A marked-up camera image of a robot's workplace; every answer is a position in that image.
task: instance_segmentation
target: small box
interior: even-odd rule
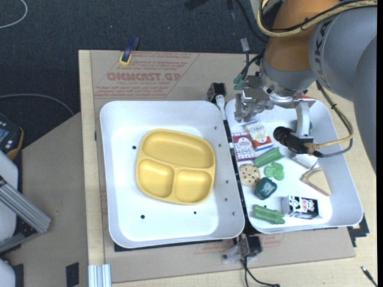
[[[251,136],[251,142],[255,151],[261,151],[273,146],[266,128],[260,121],[248,123],[245,125],[245,128]]]
[[[247,132],[232,134],[235,154],[238,161],[253,160],[256,152],[251,143],[251,136]]]
[[[318,200],[287,196],[282,200],[282,213],[290,217],[314,219],[319,216]]]

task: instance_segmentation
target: blue clamp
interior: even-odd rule
[[[131,36],[127,41],[125,52],[122,52],[120,56],[120,65],[127,66],[132,59],[131,52],[136,50],[139,43],[139,37]]]

